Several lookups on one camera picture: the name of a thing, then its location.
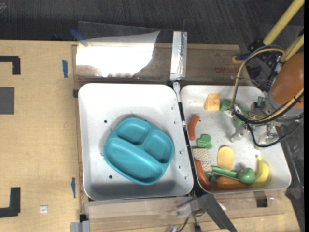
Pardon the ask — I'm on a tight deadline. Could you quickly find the orange carrot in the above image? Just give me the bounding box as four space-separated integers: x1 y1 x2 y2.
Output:
215 176 250 191

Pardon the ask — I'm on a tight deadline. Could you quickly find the white plastic tray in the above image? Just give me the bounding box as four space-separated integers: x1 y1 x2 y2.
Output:
180 85 292 194
77 82 195 201

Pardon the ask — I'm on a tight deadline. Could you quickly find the orange sausage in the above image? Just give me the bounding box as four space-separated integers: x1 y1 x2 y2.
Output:
187 114 201 141

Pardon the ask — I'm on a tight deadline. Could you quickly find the green ridged toy vegetable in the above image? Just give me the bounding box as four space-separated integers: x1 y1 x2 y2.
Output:
196 133 213 151

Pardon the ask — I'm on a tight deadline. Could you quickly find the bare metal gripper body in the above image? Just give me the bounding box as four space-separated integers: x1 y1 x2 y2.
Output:
248 101 285 128

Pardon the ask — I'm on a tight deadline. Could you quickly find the red-brown sausage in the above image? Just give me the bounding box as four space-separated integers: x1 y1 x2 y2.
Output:
194 159 213 191

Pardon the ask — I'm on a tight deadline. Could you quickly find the green toy scoop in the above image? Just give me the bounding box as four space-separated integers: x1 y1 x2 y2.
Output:
204 165 256 186

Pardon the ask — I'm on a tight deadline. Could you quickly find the yellow banana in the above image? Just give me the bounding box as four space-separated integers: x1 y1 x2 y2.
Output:
250 154 270 189

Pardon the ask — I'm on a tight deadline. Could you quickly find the yellow cheese wedge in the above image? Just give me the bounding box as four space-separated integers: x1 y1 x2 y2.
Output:
204 93 221 112

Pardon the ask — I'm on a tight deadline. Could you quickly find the green toy leaf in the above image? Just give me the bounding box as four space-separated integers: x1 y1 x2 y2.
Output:
219 99 245 128

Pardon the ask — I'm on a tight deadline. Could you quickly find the teal divided plate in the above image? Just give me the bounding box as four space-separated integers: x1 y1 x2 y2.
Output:
103 116 175 186

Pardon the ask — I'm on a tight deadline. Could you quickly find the yellow oval slice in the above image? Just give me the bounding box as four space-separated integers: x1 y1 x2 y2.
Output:
216 145 235 171

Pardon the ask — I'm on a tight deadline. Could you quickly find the white packet with orange print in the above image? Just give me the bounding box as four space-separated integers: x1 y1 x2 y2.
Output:
192 148 213 173

